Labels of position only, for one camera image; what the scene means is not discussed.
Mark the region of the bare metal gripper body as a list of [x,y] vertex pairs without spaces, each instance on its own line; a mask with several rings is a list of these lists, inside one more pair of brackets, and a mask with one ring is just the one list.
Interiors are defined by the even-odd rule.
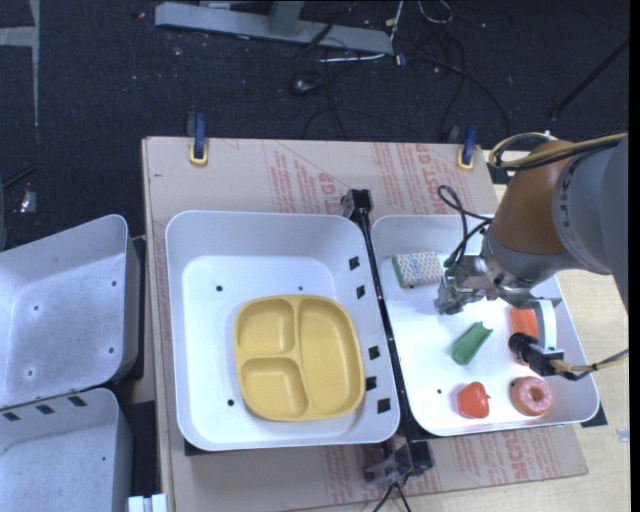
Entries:
[[473,297],[473,302],[483,298],[498,298],[496,285],[480,255],[463,256],[445,271],[443,279],[449,281],[454,297],[458,294],[469,295]]

